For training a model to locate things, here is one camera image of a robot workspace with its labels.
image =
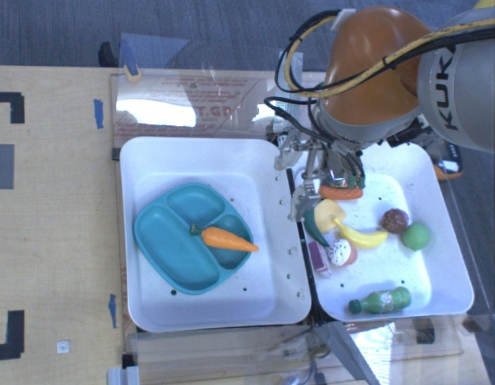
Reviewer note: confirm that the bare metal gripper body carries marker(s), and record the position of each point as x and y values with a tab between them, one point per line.
336	162

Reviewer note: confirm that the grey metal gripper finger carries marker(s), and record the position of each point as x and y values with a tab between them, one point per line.
305	199

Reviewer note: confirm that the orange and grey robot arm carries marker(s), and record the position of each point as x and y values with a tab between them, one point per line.
371	102

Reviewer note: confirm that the green chili pepper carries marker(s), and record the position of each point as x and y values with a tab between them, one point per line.
311	225

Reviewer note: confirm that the orange oblong toy food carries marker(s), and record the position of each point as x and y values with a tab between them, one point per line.
339	193

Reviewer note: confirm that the white plastic tray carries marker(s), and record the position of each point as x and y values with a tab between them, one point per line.
271	167
391	271

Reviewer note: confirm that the purple small carton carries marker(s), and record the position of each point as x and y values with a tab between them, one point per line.
319	259

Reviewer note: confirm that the white speckled toy food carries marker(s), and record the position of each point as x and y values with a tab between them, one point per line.
340	252

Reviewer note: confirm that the yellow banana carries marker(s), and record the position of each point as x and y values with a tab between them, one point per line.
363	238

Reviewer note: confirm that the brown round toy food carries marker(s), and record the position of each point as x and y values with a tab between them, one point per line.
394	221

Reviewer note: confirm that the orange carrot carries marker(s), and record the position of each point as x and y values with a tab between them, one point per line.
227	239

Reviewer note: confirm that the green round fruit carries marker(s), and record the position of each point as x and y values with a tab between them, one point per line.
415	237

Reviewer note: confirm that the green bottle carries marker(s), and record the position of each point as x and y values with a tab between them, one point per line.
383	301

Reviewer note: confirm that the teal divided plate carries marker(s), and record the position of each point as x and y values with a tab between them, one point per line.
171	247

